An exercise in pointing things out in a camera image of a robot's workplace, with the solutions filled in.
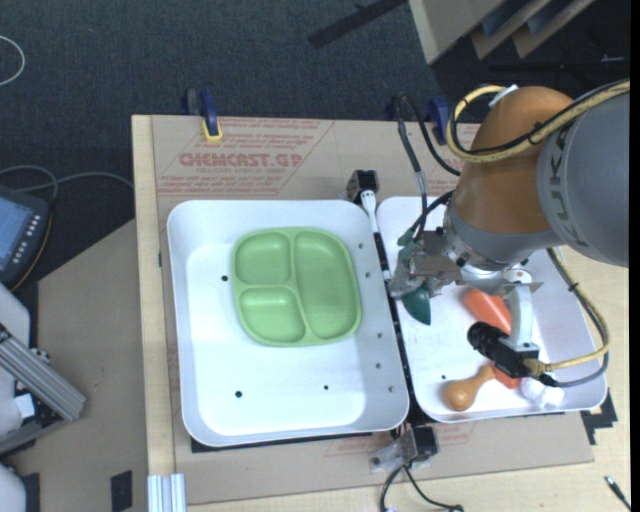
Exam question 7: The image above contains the dark green drop-shaped toy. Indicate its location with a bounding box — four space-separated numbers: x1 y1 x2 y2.
401 287 433 327

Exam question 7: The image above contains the green divided plate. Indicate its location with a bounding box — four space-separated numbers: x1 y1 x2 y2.
230 225 363 348

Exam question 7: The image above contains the black block with thin wires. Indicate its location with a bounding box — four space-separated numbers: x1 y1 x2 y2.
368 424 441 474
344 169 380 202

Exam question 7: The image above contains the thin black and white rod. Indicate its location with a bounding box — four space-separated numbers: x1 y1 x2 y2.
360 191 415 427

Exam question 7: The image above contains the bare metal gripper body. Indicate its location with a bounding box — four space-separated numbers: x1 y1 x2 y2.
405 233 507 290

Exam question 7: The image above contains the brown cardboard board red print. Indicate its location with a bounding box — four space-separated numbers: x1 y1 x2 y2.
151 115 597 506

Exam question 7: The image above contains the black cylinder on white bracket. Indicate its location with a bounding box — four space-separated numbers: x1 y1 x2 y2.
466 267 542 380

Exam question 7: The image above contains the white crumpled packet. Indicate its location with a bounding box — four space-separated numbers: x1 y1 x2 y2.
519 377 566 409

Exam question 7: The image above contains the white plastic tray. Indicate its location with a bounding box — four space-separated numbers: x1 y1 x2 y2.
374 195 609 424
165 199 412 448

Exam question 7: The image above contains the orange carrot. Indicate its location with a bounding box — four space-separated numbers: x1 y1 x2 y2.
463 288 522 391

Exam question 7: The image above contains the tan gourd-shaped toy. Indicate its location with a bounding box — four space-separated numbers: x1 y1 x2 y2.
443 363 498 413

